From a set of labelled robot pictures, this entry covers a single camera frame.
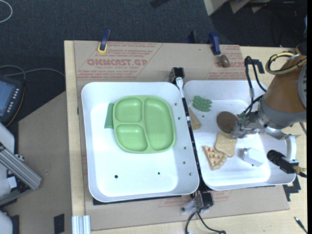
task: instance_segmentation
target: wire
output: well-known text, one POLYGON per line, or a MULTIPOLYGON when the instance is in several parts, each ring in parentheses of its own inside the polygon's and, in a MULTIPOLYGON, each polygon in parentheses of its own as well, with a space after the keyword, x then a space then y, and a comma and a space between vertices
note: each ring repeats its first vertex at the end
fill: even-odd
POLYGON ((248 109, 249 109, 251 106, 253 106, 256 102, 261 101, 262 97, 263 97, 263 95, 261 95, 261 96, 257 97, 256 99, 254 99, 254 100, 253 100, 253 104, 252 104, 252 105, 250 104, 250 105, 244 110, 244 113, 246 113, 246 112, 248 111, 248 109))
POLYGON ((19 69, 21 71, 21 73, 18 73, 18 74, 21 74, 24 76, 24 81, 26 81, 26 73, 25 71, 18 67, 18 66, 15 66, 15 65, 3 65, 3 66, 0 66, 0 69, 4 69, 4 68, 16 68, 16 69, 19 69))
POLYGON ((257 81, 259 87, 260 87, 264 92, 266 92, 267 90, 261 85, 261 83, 260 83, 260 81, 259 81, 258 74, 257 74, 257 69, 255 68, 255 64, 254 64, 254 60, 253 60, 250 56, 247 56, 247 57, 245 58, 245 60, 247 60, 247 59, 249 59, 249 60, 251 61, 251 63, 252 63, 254 76, 255 76, 255 79, 256 79, 256 81, 257 81))
POLYGON ((189 226, 190 221, 192 220, 193 216, 196 214, 196 212, 192 213, 189 218, 186 220, 185 223, 185 234, 189 234, 187 227, 189 226))
POLYGON ((210 227, 204 222, 204 220, 202 219, 202 217, 200 216, 200 214, 199 214, 200 210, 201 210, 201 209, 199 209, 199 211, 196 211, 196 212, 192 213, 192 214, 188 217, 188 219, 187 219, 187 221, 186 221, 186 224, 185 224, 185 234, 189 234, 187 228, 188 228, 189 223, 190 223, 190 221, 192 220, 192 218, 194 217, 195 214, 198 215, 200 221, 202 222, 202 224, 203 224, 208 230, 213 231, 213 232, 216 232, 216 233, 218 233, 218 234, 226 234, 225 231, 218 231, 218 230, 214 230, 214 229, 210 228, 210 227))
POLYGON ((305 135, 307 135, 307 129, 305 128, 303 122, 299 122, 299 124, 300 124, 300 126, 301 126, 303 132, 305 133, 305 135))
POLYGON ((296 222, 298 223, 298 225, 304 230, 304 232, 306 234, 308 234, 308 231, 306 230, 306 228, 303 226, 302 222, 299 220, 299 218, 297 218, 296 216, 294 217, 296 222))
POLYGON ((268 62, 265 65, 265 69, 268 73, 272 74, 272 75, 282 75, 282 74, 286 74, 289 73, 297 68, 302 67, 303 65, 305 65, 307 63, 307 57, 301 59, 300 61, 298 61, 297 63, 295 63, 294 65, 285 68, 285 69, 281 69, 281 70, 271 70, 271 63, 273 61, 275 61, 277 58, 280 57, 293 57, 294 54, 293 53, 289 53, 289 52, 282 52, 279 54, 275 54, 273 56, 270 57, 270 59, 268 60, 268 62))
MULTIPOLYGON (((252 81, 251 81, 250 76, 249 76, 248 59, 252 59, 252 58, 250 56, 247 56, 245 58, 245 74, 246 74, 246 77, 247 77, 247 82, 248 82, 248 85, 249 85, 249 89, 252 90, 253 89, 253 85, 252 85, 252 81)), ((249 109, 249 112, 246 114, 246 116, 249 115, 249 113, 252 111, 253 104, 254 104, 254 96, 252 95, 251 96, 250 109, 249 109)))
POLYGON ((299 172, 299 174, 298 174, 299 176, 301 176, 301 177, 305 177, 305 178, 308 178, 308 176, 305 174, 305 173, 303 173, 303 172, 299 172))
POLYGON ((2 23, 2 22, 5 22, 5 21, 8 21, 8 20, 11 18, 12 14, 13 14, 13 9, 12 9, 12 6, 11 6, 8 2, 3 1, 3 0, 0 0, 0 2, 3 2, 3 3, 5 3, 6 5, 8 5, 9 8, 10 8, 10 10, 11 10, 11 13, 10 13, 9 17, 7 17, 6 19, 0 21, 0 23, 2 23))
POLYGON ((3 66, 0 66, 0 69, 2 69, 2 68, 8 68, 8 67, 17 68, 17 69, 19 69, 21 72, 19 72, 19 73, 14 73, 14 74, 8 74, 8 75, 4 75, 4 76, 11 77, 11 76, 23 75, 23 76, 24 76, 24 81, 26 80, 26 74, 27 74, 27 73, 36 72, 36 71, 52 71, 52 72, 56 72, 56 73, 62 75, 63 77, 65 77, 65 74, 63 74, 62 72, 60 72, 60 71, 58 71, 58 70, 52 69, 52 68, 37 68, 37 69, 31 69, 31 70, 24 71, 22 68, 20 68, 20 67, 18 67, 18 66, 15 66, 15 65, 3 65, 3 66))
POLYGON ((199 211, 197 211, 196 213, 197 213, 197 215, 198 215, 200 221, 203 223, 203 225, 204 225, 208 230, 213 231, 213 232, 216 232, 216 233, 219 233, 219 234, 226 234, 225 231, 217 231, 217 230, 214 230, 214 229, 209 228, 208 225, 206 225, 206 223, 204 222, 204 220, 201 218, 201 216, 200 216, 200 214, 199 214, 199 211))

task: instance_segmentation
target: black connector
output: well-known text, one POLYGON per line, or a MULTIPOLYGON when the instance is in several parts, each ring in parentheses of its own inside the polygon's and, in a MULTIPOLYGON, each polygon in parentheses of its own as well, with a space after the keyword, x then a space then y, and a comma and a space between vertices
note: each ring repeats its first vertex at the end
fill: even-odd
POLYGON ((258 71, 259 73, 261 74, 264 74, 264 69, 263 69, 263 65, 262 65, 262 62, 259 61, 258 59, 249 59, 249 58, 246 58, 245 59, 245 67, 249 64, 253 64, 255 66, 258 67, 258 71))
POLYGON ((299 162, 295 160, 293 162, 286 160, 285 155, 275 150, 270 150, 267 154, 267 158, 273 164, 279 166, 279 168, 283 170, 284 172, 286 172, 287 174, 296 173, 293 167, 299 165, 299 162))
POLYGON ((201 193, 201 199, 203 200, 203 207, 202 209, 208 209, 209 207, 214 205, 213 196, 209 192, 201 193))
POLYGON ((184 68, 182 67, 173 67, 169 74, 169 82, 172 84, 176 84, 176 78, 181 77, 182 79, 185 77, 184 68))

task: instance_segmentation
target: blue clamp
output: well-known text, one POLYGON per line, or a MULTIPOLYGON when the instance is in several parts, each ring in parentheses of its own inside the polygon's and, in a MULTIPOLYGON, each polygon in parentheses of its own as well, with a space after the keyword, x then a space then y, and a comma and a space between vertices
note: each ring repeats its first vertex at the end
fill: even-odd
POLYGON ((99 43, 97 51, 103 55, 106 53, 107 50, 107 41, 109 39, 109 36, 111 34, 111 30, 106 28, 103 34, 102 42, 99 43))
POLYGON ((219 47, 219 37, 215 32, 211 32, 208 35, 208 43, 212 44, 211 50, 215 56, 221 54, 219 47))

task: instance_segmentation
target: wooden table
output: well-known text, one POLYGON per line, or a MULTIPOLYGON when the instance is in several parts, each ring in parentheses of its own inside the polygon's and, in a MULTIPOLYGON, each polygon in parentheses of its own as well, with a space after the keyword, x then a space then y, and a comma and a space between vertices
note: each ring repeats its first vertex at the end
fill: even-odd
MULTIPOLYGON (((77 115, 78 97, 76 87, 75 69, 75 50, 73 41, 64 42, 65 49, 65 70, 66 70, 66 93, 68 111, 68 135, 70 152, 70 173, 71 173, 71 192, 72 192, 72 214, 77 216, 85 215, 84 190, 82 181, 81 153, 79 122, 77 115)), ((276 53, 288 51, 286 48, 267 48, 267 47, 240 47, 243 57, 251 56, 259 59, 263 64, 268 58, 276 53)), ((285 60, 281 60, 276 65, 282 66, 285 60)), ((259 75, 260 81, 268 86, 273 79, 269 74, 259 75)), ((297 159, 302 167, 307 167, 307 139, 299 124, 295 124, 291 129, 285 130, 286 133, 299 134, 297 139, 297 159)), ((244 233, 304 233, 294 220, 298 217, 304 226, 308 224, 307 210, 307 179, 299 178, 301 191, 298 194, 291 194, 289 202, 290 210, 280 212, 270 212, 261 214, 249 214, 229 217, 219 217, 207 219, 207 224, 217 230, 226 230, 228 234, 244 233)), ((95 234, 145 234, 145 233, 184 233, 185 222, 173 222, 166 224, 154 224, 139 227, 128 227, 110 230, 93 231, 95 234)), ((189 225, 189 230, 196 234, 209 233, 199 220, 193 220, 189 225)))

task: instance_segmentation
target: divided plate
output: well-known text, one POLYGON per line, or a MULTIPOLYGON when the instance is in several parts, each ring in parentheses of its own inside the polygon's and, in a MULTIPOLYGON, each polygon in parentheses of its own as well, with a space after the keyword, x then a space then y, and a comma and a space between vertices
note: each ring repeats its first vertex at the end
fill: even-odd
POLYGON ((169 104, 155 96, 128 96, 114 104, 113 125, 119 146, 132 153, 170 149, 176 130, 169 104))

